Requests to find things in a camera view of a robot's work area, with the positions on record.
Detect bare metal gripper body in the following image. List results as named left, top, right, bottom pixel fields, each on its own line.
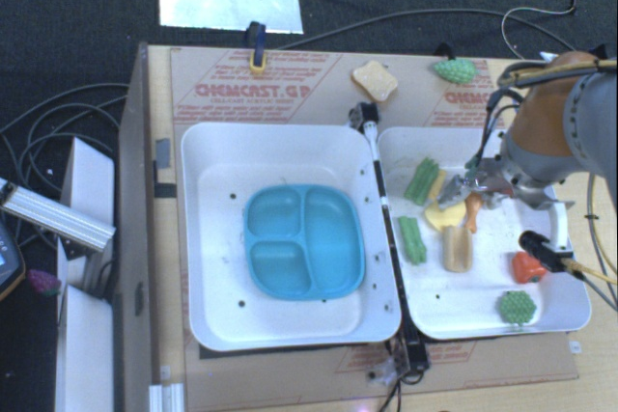
left=466, top=157, right=556, bottom=211

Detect yellow toy food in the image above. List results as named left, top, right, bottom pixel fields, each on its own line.
left=423, top=168, right=468, bottom=231

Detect orange toy carrot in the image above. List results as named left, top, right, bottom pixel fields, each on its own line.
left=463, top=191, right=485, bottom=234

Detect green toy asparagus bundle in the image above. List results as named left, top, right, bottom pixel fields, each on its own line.
left=403, top=156, right=441, bottom=205
left=397, top=215, right=429, bottom=266

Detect tan toy hot dog bun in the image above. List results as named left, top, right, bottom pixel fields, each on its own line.
left=442, top=225, right=474, bottom=273

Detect thin black and white rod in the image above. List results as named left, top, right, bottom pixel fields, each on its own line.
left=364, top=120, right=414, bottom=346

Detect red toy pepper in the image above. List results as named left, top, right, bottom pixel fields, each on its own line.
left=511, top=251, right=548, bottom=285

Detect white plastic tray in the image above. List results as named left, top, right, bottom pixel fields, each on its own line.
left=181, top=121, right=404, bottom=352
left=376, top=125, right=593, bottom=341

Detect green toy grapes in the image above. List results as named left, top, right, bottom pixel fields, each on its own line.
left=433, top=57, right=479, bottom=87
left=497, top=289, right=539, bottom=327

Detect tan toy bread slice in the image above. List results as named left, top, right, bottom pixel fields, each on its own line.
left=351, top=59, right=400, bottom=104

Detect blue divided plate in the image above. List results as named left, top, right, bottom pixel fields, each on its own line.
left=243, top=183, right=367, bottom=303

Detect brown cardboard board red print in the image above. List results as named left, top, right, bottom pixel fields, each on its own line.
left=169, top=46, right=579, bottom=395

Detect purple toy grapes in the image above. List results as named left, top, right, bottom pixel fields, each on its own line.
left=26, top=268, right=63, bottom=297

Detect black cylinder on white bracket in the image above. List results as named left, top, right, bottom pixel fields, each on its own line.
left=519, top=201, right=576, bottom=274

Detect black block with thin wires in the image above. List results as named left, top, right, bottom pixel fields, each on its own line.
left=348, top=101, right=380, bottom=130
left=385, top=336, right=432, bottom=386

